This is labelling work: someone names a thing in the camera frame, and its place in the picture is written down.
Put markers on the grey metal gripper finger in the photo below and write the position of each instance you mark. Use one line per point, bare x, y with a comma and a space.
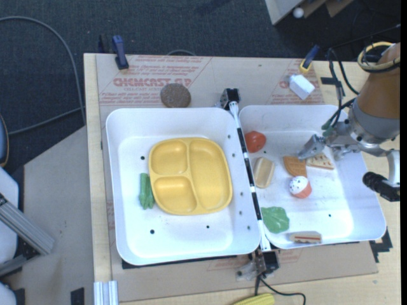
339, 153
313, 146

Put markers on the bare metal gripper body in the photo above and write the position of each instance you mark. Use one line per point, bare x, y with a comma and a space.
345, 137

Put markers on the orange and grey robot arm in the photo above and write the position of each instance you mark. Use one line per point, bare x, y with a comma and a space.
380, 84

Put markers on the orange-brown toy biscuit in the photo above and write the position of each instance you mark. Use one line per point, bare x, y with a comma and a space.
295, 167

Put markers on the pink toy cupcake white icing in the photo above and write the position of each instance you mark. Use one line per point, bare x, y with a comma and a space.
299, 187

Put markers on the white plastic tray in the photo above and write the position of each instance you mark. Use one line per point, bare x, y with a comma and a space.
184, 237
343, 208

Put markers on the tan toy hot dog bun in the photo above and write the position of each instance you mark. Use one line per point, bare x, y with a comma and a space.
264, 172

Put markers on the red toy tomato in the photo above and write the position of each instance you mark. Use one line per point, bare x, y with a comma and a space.
255, 141

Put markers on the small white carton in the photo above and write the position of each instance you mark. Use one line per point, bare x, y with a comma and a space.
301, 86

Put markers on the thin black and white rod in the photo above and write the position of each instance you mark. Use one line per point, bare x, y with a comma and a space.
251, 183

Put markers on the green toy lettuce leaf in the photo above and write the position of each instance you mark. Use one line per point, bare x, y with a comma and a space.
275, 219

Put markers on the toy sandwich slice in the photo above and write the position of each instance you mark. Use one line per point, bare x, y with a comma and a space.
306, 237

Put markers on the yellow divided plate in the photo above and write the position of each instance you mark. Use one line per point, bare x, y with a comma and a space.
206, 170

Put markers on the brown cardboard board red print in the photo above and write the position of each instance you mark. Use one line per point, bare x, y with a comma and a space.
203, 78

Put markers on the small white ball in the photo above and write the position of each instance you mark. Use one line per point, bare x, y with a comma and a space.
298, 12

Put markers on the yellow toy corn cob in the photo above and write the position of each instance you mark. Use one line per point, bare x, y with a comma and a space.
256, 300

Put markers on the green toy asparagus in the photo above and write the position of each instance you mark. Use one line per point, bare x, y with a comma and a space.
146, 191

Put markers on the black cylinder on white bracket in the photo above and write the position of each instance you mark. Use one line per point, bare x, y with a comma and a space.
378, 183

